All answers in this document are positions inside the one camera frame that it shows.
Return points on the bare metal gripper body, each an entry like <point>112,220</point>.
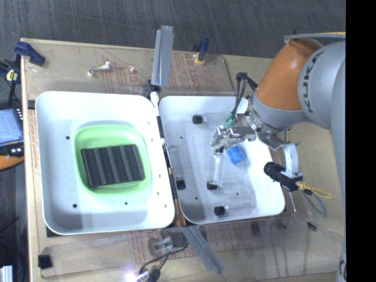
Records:
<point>245,126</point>

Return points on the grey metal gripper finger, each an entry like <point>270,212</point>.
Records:
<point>232,140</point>
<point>218,138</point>

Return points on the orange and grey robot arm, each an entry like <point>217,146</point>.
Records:
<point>320,78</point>

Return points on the clear bottle with blue cap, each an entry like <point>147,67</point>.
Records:
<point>235,154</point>

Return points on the clear bottle with black cap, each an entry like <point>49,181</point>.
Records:
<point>219,210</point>
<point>179,184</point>
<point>197,119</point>
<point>218,169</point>

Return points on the thin black and white rod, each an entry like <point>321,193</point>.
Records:
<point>164,148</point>

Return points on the white plastic tray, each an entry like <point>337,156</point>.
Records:
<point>264,192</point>
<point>55,157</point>

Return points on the green divided plate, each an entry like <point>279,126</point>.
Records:
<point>113,134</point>

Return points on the black ribbed rectangular tray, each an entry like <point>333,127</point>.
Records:
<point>113,164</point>

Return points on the white curved plastic strip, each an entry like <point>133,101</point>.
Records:
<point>101,67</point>

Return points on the brown cardboard board red print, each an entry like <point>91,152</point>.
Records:
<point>73,66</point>

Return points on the black cylinder on white bracket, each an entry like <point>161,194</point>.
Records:
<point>280,173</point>

